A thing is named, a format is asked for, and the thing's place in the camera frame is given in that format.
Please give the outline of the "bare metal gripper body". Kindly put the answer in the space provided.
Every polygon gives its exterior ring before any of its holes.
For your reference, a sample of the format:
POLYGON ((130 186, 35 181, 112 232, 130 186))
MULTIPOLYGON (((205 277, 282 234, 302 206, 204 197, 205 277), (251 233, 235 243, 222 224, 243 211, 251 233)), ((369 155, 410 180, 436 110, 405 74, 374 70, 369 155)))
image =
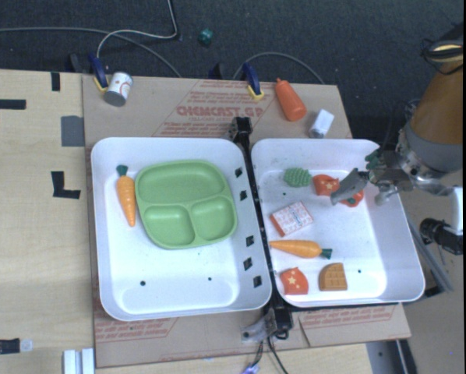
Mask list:
POLYGON ((401 167, 400 156, 394 150, 375 150, 367 156, 369 181, 381 192, 411 191, 413 178, 401 167))

